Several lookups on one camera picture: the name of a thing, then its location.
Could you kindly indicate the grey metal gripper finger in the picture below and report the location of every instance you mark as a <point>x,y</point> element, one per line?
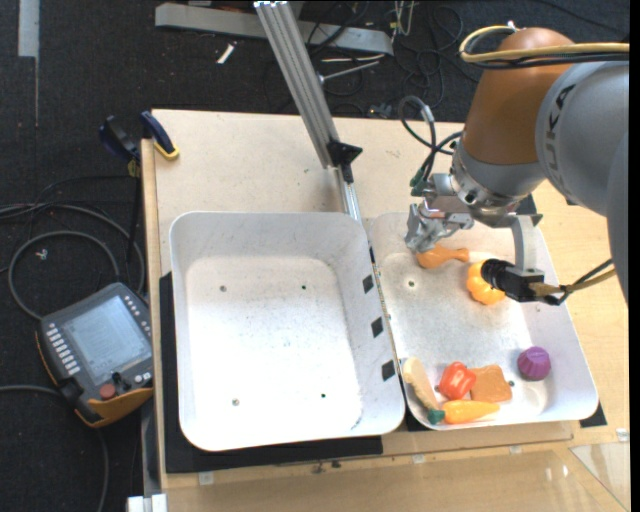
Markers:
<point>439,234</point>
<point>416,230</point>

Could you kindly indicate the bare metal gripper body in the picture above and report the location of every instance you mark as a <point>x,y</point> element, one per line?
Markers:
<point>450,200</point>

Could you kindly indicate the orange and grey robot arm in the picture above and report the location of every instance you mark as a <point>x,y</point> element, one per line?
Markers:
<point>505,115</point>

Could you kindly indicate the orange chicken drumstick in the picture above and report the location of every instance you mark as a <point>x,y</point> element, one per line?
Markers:
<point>437,257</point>

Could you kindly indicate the yellow bell pepper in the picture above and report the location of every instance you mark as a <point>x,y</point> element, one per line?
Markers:
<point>482,295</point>

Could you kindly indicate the white plastic tray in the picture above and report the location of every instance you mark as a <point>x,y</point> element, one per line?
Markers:
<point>270,330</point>
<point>450,330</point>

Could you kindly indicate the red bell pepper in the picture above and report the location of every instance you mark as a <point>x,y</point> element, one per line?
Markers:
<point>456,381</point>

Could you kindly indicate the brown bread slice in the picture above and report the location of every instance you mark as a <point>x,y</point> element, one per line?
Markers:
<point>492,385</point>

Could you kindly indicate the purple round vegetable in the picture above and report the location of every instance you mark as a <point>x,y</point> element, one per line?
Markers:
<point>534,363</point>

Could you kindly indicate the orange carrot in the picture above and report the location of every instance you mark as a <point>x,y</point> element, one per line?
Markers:
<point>467,411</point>

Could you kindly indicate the pale wood board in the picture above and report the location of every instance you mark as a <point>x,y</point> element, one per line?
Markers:
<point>240,170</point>

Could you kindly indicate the black cylinder on white bracket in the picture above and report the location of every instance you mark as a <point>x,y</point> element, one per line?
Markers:
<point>515,284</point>

